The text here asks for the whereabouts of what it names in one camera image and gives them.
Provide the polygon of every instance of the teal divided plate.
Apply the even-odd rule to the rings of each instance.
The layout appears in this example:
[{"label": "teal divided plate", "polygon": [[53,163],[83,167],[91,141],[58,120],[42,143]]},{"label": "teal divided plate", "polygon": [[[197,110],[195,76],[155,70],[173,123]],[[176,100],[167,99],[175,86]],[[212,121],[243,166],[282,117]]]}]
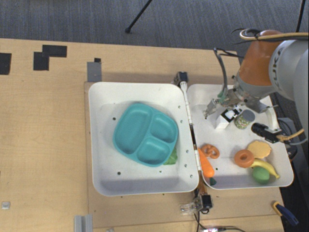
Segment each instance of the teal divided plate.
[{"label": "teal divided plate", "polygon": [[170,157],[178,138],[176,122],[142,103],[130,105],[113,134],[115,148],[141,164],[157,167]]}]

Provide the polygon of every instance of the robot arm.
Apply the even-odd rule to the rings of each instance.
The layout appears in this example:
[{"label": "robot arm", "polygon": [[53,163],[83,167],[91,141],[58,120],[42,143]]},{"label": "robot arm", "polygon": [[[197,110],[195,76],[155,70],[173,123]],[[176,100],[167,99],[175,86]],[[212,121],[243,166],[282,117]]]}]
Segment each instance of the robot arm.
[{"label": "robot arm", "polygon": [[[259,37],[284,39],[282,35],[278,31],[266,30]],[[214,113],[218,105],[232,108],[243,103],[258,113],[265,112],[267,106],[260,100],[278,92],[295,101],[308,138],[308,34],[294,38],[280,42],[253,41],[235,77],[233,88],[227,91],[224,99],[213,99],[209,103],[204,112],[205,118]]]}]

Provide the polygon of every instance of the orange donut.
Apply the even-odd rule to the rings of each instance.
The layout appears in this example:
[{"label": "orange donut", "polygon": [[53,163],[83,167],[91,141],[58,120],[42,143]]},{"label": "orange donut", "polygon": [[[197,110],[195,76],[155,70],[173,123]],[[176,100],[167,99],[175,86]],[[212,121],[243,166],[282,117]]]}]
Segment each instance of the orange donut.
[{"label": "orange donut", "polygon": [[204,152],[206,157],[210,157],[212,159],[217,159],[220,156],[220,152],[217,147],[210,144],[202,146],[201,151]]},{"label": "orange donut", "polygon": [[235,154],[234,161],[241,168],[249,168],[254,162],[254,155],[251,151],[242,149]]}]

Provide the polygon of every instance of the orange carrot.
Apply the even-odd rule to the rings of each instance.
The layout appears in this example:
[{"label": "orange carrot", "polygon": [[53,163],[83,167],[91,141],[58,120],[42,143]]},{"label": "orange carrot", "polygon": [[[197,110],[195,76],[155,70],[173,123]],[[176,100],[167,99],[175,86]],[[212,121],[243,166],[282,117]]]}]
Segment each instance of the orange carrot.
[{"label": "orange carrot", "polygon": [[210,162],[208,161],[207,157],[201,151],[200,148],[198,148],[198,153],[199,153],[199,160],[201,162],[201,168],[203,171],[203,175],[205,178],[211,178],[214,176],[214,169],[212,168]]}]

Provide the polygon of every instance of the yellow banana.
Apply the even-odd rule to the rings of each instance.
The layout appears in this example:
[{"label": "yellow banana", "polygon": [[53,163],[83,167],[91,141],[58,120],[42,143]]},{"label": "yellow banana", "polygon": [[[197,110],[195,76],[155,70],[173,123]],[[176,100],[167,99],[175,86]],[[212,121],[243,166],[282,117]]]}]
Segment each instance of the yellow banana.
[{"label": "yellow banana", "polygon": [[254,159],[254,162],[252,163],[252,165],[250,167],[254,168],[254,167],[257,167],[257,166],[265,168],[266,170],[268,170],[270,174],[272,174],[276,177],[276,179],[280,178],[280,175],[278,175],[276,173],[275,168],[270,163],[263,161],[263,160],[260,160],[260,159]]}]

